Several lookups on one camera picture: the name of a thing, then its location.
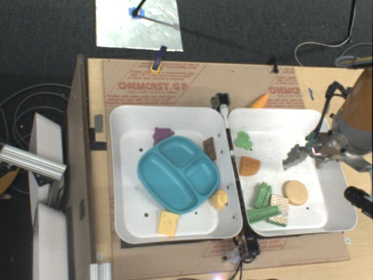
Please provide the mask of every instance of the orange object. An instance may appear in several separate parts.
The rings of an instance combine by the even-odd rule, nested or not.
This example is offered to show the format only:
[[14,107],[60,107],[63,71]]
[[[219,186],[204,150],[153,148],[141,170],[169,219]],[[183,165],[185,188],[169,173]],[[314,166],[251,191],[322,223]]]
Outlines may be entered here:
[[260,166],[261,161],[248,156],[241,156],[239,174],[240,176],[254,175],[259,171]]
[[255,102],[251,104],[250,108],[256,108],[256,109],[265,108],[268,98],[269,98],[269,93],[263,94],[260,98],[258,98]]
[[12,184],[19,171],[19,167],[16,170],[9,171],[0,177],[0,195],[4,193]]
[[340,109],[341,118],[349,127],[372,132],[372,68],[359,77]]

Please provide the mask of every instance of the black cable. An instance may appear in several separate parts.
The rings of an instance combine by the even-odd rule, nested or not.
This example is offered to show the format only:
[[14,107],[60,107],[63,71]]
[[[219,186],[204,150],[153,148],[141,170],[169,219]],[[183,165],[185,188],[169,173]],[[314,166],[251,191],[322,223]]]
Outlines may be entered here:
[[61,187],[59,190],[58,190],[58,192],[57,192],[57,197],[56,197],[56,201],[58,202],[58,200],[59,200],[59,193],[61,193],[61,191],[63,190],[63,189],[65,189],[65,187],[66,187],[66,185],[64,185],[63,187]]
[[[341,92],[341,94],[335,93],[336,90],[339,90]],[[316,128],[312,132],[313,139],[315,139],[319,135],[319,133],[320,133],[320,129],[321,129],[321,125],[322,125],[323,119],[325,118],[326,112],[328,111],[329,104],[330,104],[330,101],[333,98],[333,96],[340,96],[340,97],[342,97],[342,98],[345,99],[347,97],[348,93],[349,93],[349,90],[346,89],[346,88],[344,88],[337,81],[334,81],[332,84],[330,84],[328,86],[328,89],[326,90],[326,94],[325,94],[326,100],[325,100],[324,107],[322,109],[322,113],[321,113],[321,117],[320,117],[319,123],[317,124]]]
[[33,90],[33,89],[36,89],[36,88],[43,88],[43,87],[49,87],[49,86],[52,86],[52,87],[59,87],[59,88],[65,88],[65,89],[71,89],[70,86],[67,86],[67,85],[62,85],[62,84],[54,84],[54,83],[44,83],[44,84],[39,84],[39,85],[33,85],[33,86],[30,86],[30,87],[27,87],[27,88],[24,88],[14,94],[12,94],[11,96],[7,97],[4,101],[2,101],[0,103],[0,111],[1,111],[1,117],[2,117],[2,120],[3,120],[3,123],[4,123],[4,127],[5,127],[5,132],[6,132],[6,140],[9,142],[10,141],[10,137],[9,137],[9,127],[8,127],[8,123],[6,121],[6,117],[5,117],[5,113],[4,113],[4,110],[3,110],[3,107],[6,103],[8,103],[9,101],[11,101],[12,99],[14,99],[16,96],[18,96],[19,94],[22,94],[24,92],[28,92],[29,90]]
[[24,148],[24,149],[27,149],[27,147],[24,146],[24,145],[23,145],[23,144],[22,144],[22,143],[17,139],[17,137],[15,136],[15,132],[16,132],[16,131],[15,131],[15,128],[16,128],[16,125],[17,125],[19,119],[20,119],[22,116],[24,116],[24,115],[27,114],[28,112],[35,111],[35,110],[54,110],[54,111],[57,111],[57,112],[59,112],[59,113],[65,114],[65,112],[62,111],[62,110],[60,110],[60,109],[57,109],[57,108],[54,108],[54,107],[48,107],[48,106],[40,106],[40,107],[30,108],[30,109],[27,109],[26,111],[22,112],[21,114],[19,114],[19,115],[17,116],[17,119],[16,119],[14,125],[13,125],[13,136],[14,136],[14,139],[15,139],[16,143],[18,144],[18,146],[19,146],[19,147],[22,147],[22,148]]
[[297,51],[301,46],[304,46],[306,44],[315,44],[315,45],[320,45],[323,47],[329,47],[329,48],[338,48],[346,44],[350,39],[351,39],[351,34],[352,34],[352,27],[354,25],[355,21],[355,12],[356,12],[356,0],[352,0],[351,2],[351,10],[350,10],[350,20],[349,20],[349,28],[347,31],[347,36],[346,38],[340,43],[340,44],[323,44],[323,43],[317,43],[316,41],[306,41],[305,43],[299,44],[295,50],[294,50],[294,57],[297,63],[302,67],[302,63],[300,63],[298,57],[297,57]]
[[236,271],[234,272],[233,276],[231,278],[229,278],[229,280],[233,280],[237,276],[239,271],[241,271],[241,273],[240,273],[240,279],[241,279],[242,278],[242,260],[238,264],[238,267],[237,267]]
[[256,257],[254,257],[254,258],[252,258],[252,259],[250,259],[250,260],[243,259],[242,262],[243,262],[244,264],[250,264],[250,263],[252,263],[255,259],[256,259]]
[[1,111],[1,116],[4,122],[4,127],[5,127],[5,137],[6,137],[6,140],[9,141],[9,128],[8,128],[8,124],[6,123],[6,117],[5,117],[3,108],[0,107],[0,111]]
[[339,57],[343,57],[344,55],[346,55],[346,53],[347,53],[348,51],[351,51],[352,49],[354,49],[354,48],[356,48],[356,47],[361,47],[361,46],[373,46],[373,44],[371,44],[371,43],[360,43],[360,44],[352,45],[351,47],[345,49],[345,50],[343,51],[343,53],[339,55]]
[[22,138],[22,139],[26,139],[26,138],[28,138],[28,137],[31,137],[31,133],[28,133],[28,134],[22,136],[21,138]]
[[30,195],[30,192],[23,191],[21,189],[18,189],[15,185],[10,186],[13,190],[17,191],[18,193],[25,194],[25,195]]
[[[19,104],[18,104],[18,106],[17,106],[17,108],[16,108],[16,111],[15,111],[15,113],[14,113],[14,117],[13,117],[13,119],[14,119],[14,125],[16,125],[16,121],[17,121],[17,114],[18,114],[18,111],[19,111],[19,109],[21,108],[21,106],[23,105],[23,103],[25,103],[28,99],[31,99],[32,97],[35,97],[35,96],[41,96],[41,95],[52,95],[52,96],[56,96],[56,97],[59,97],[60,99],[63,99],[64,101],[66,101],[66,102],[68,102],[69,101],[69,99],[67,98],[67,97],[65,97],[65,96],[61,96],[60,94],[57,94],[57,93],[54,93],[54,92],[39,92],[39,93],[34,93],[34,94],[31,94],[30,96],[27,96],[26,98],[24,98]],[[25,141],[25,140],[23,140],[22,138],[21,138],[21,136],[20,136],[20,134],[19,134],[19,131],[17,130],[17,128],[16,127],[14,127],[14,125],[13,125],[13,130],[15,130],[15,132],[13,132],[13,136],[18,136],[20,139],[21,139],[21,141],[23,142],[23,143],[25,143],[26,144],[26,146],[28,145],[28,143]]]

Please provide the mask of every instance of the toy sink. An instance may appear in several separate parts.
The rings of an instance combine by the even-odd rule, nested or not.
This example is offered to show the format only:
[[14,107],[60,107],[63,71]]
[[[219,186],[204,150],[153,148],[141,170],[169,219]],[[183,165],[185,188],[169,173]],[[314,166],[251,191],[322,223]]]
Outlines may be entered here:
[[[295,144],[305,145],[307,136],[317,125],[320,113],[295,109],[235,109],[229,115],[232,138],[245,131],[253,142],[252,150],[234,147],[237,165],[241,156],[261,161],[253,176],[240,176],[242,194],[247,209],[253,208],[258,185],[265,181],[272,193],[283,195],[282,186],[288,180],[298,180],[308,190],[308,200],[302,206],[289,205],[287,226],[267,221],[251,225],[261,236],[301,235],[306,233],[345,231],[355,227],[355,208],[344,198],[347,188],[340,163],[328,162],[317,169],[314,159],[307,157],[302,163],[283,170],[282,161]],[[324,120],[321,132],[328,131]]]
[[[189,107],[148,107],[121,106],[110,117],[112,160],[114,169],[115,227],[119,237],[132,244],[169,242],[181,240],[225,239],[236,236],[242,228],[242,216],[231,164],[226,129],[221,115],[210,108]],[[176,141],[170,137],[153,146],[154,129],[169,128]],[[219,185],[215,185],[214,168],[207,168],[204,178],[211,178],[207,185],[199,184],[183,187],[183,205],[193,207],[192,211],[180,215],[176,234],[168,237],[157,233],[162,210],[166,208],[147,190],[138,175],[138,166],[143,173],[154,169],[149,163],[165,167],[170,161],[165,159],[177,146],[185,144],[177,138],[187,138],[203,149],[203,141],[213,137],[217,159],[213,161],[219,171]],[[184,163],[176,162],[185,178],[198,176],[205,160],[193,148],[186,147],[191,158]],[[217,211],[209,199],[194,207],[202,195],[223,189],[227,193],[227,205]]]
[[[347,184],[340,163],[329,162],[326,167],[319,170],[314,160],[307,158],[287,171],[282,168],[282,160],[286,158],[287,153],[295,144],[304,144],[304,137],[317,125],[319,118],[320,113],[313,110],[235,109],[230,113],[228,120],[233,141],[238,132],[244,131],[254,144],[252,150],[234,147],[237,165],[240,164],[241,156],[261,161],[261,168],[257,174],[240,177],[246,209],[253,208],[258,185],[263,181],[270,184],[272,192],[277,195],[282,195],[281,188],[287,180],[298,180],[308,190],[309,197],[306,204],[290,205],[286,227],[262,221],[251,225],[257,234],[300,235],[345,231],[355,226],[357,221],[355,209],[343,196]],[[203,149],[202,142],[212,137],[217,155],[213,163],[220,176],[216,189],[223,189],[228,195],[227,205],[217,211],[209,199],[196,204],[198,189],[192,189],[193,193],[189,192],[186,195],[194,197],[188,199],[184,207],[180,207],[181,214],[174,237],[157,233],[160,213],[166,207],[154,197],[151,191],[148,191],[147,184],[142,182],[138,173],[140,159],[147,153],[150,156],[147,158],[149,163],[166,167],[166,164],[161,164],[164,160],[164,153],[162,154],[161,150],[166,149],[162,148],[161,144],[164,142],[167,145],[167,139],[158,143],[158,148],[157,145],[153,147],[155,128],[169,128],[174,132],[176,139],[187,138],[201,149]],[[122,240],[141,244],[225,239],[234,237],[241,231],[240,203],[226,130],[220,113],[211,108],[201,107],[121,106],[111,113],[110,129],[115,227]],[[321,131],[327,130],[328,125],[325,121]],[[198,163],[197,154],[192,158]],[[181,164],[180,169],[187,169],[187,165],[187,163]],[[146,166],[149,167],[144,165],[141,168],[140,163],[139,169],[149,176],[151,174]],[[210,193],[214,189],[213,183],[211,181],[210,185],[200,189],[200,193]],[[183,188],[182,193],[185,194],[189,189]],[[162,198],[163,201],[167,201],[167,197],[161,196]],[[173,206],[178,206],[174,200],[171,203]],[[185,207],[191,207],[192,210],[183,213]]]

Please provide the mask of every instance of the white patterned cracker toy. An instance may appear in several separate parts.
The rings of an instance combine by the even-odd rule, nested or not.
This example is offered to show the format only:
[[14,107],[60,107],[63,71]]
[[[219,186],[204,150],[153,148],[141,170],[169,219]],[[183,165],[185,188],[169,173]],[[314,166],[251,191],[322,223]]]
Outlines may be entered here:
[[281,226],[286,226],[289,210],[289,199],[282,196],[278,196],[276,194],[272,194],[270,196],[270,204],[277,205],[279,207],[281,215],[269,218],[269,222]]

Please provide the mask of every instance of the white wire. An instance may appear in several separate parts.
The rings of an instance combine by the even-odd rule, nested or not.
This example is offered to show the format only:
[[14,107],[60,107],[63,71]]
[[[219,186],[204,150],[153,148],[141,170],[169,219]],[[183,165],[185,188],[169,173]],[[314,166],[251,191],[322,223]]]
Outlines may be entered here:
[[340,44],[322,44],[322,43],[317,43],[316,41],[306,41],[305,43],[301,43],[294,50],[294,56],[295,56],[295,60],[297,61],[297,63],[301,67],[303,66],[303,64],[299,61],[299,59],[297,57],[297,51],[301,46],[304,46],[306,44],[315,44],[315,45],[318,45],[318,46],[320,45],[320,46],[328,47],[328,48],[339,48],[339,47],[343,46],[344,44],[346,44],[351,39],[352,28],[354,26],[354,21],[355,21],[355,12],[356,12],[356,7],[354,7],[354,15],[353,15],[353,18],[352,18],[350,34],[347,36],[347,38],[342,43],[340,43]]

